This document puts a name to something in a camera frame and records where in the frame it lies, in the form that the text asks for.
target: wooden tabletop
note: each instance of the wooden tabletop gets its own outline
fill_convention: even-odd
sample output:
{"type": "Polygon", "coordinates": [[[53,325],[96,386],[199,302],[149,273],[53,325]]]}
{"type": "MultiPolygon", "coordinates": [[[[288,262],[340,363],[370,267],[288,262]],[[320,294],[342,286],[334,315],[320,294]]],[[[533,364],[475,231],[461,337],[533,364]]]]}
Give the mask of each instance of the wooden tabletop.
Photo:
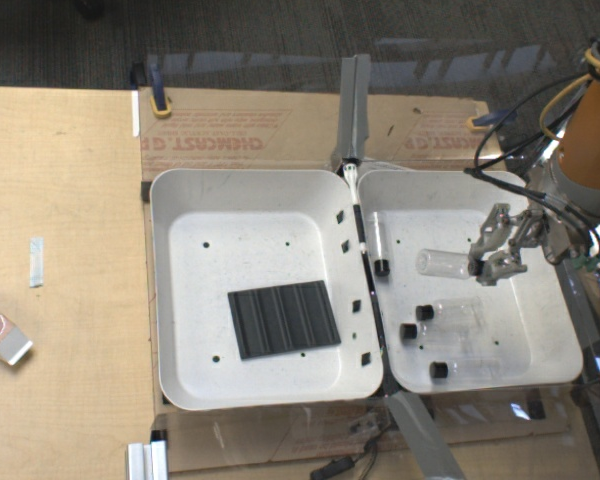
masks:
{"type": "MultiPolygon", "coordinates": [[[[0,88],[0,310],[34,342],[0,362],[0,479],[125,478],[153,421],[141,161],[129,92],[0,88]],[[44,284],[29,287],[29,241],[44,284]]],[[[580,412],[567,433],[464,444],[471,478],[596,478],[580,412]]],[[[182,478],[307,478],[323,460],[182,478]]],[[[370,478],[420,478],[408,451],[370,478]]],[[[342,480],[356,478],[345,474],[342,480]]]]}

